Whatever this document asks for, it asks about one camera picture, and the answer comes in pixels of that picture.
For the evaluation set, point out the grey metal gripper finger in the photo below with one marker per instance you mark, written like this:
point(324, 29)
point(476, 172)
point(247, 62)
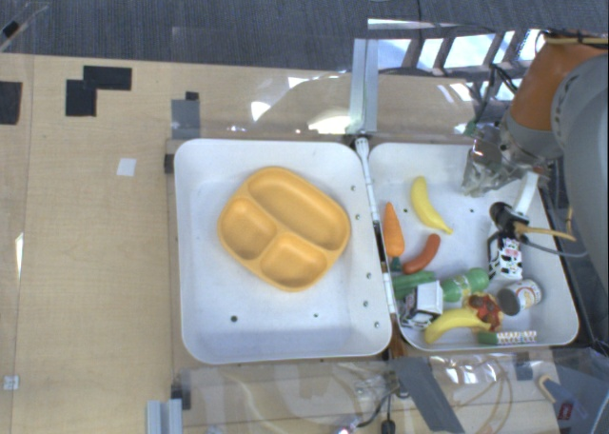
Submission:
point(471, 180)
point(492, 182)

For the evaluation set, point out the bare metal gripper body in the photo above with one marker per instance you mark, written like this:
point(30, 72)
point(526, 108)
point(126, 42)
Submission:
point(495, 149)

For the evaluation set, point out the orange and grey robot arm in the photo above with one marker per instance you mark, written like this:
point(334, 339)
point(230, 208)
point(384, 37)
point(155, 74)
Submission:
point(578, 104)

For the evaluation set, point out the yellow banana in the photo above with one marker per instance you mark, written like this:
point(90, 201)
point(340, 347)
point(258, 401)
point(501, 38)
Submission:
point(452, 320)
point(425, 207)

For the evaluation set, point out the white plastic tray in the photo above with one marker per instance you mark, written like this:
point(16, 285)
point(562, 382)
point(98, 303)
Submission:
point(266, 322)
point(457, 251)

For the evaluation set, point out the cow print carton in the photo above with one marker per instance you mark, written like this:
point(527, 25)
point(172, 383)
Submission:
point(508, 258)

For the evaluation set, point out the red sausage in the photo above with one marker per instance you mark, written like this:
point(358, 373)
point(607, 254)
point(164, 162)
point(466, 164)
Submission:
point(423, 256)

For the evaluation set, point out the orange carrot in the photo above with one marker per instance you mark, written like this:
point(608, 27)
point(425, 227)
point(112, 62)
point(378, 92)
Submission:
point(393, 232)

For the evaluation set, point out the green bottle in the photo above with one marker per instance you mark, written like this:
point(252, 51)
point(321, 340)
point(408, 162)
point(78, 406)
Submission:
point(468, 282)

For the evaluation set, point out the green cucumber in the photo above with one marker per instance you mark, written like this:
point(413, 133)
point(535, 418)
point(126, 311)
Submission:
point(410, 281)

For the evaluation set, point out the white and red can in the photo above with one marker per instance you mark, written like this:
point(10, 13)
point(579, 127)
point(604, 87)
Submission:
point(523, 296)

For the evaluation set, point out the red and yellow pizza slice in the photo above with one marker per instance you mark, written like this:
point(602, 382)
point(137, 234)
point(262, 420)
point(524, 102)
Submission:
point(485, 308)

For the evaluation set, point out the white carton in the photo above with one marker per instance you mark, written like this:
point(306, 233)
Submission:
point(428, 299)

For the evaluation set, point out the green and white tube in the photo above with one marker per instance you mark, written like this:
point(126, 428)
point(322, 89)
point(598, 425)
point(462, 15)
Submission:
point(511, 338)

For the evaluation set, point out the orange divided plate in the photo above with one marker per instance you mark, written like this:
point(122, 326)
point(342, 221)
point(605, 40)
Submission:
point(285, 227)

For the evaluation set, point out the black cylinder on white bracket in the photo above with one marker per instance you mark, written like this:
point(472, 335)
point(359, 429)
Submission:
point(505, 215)

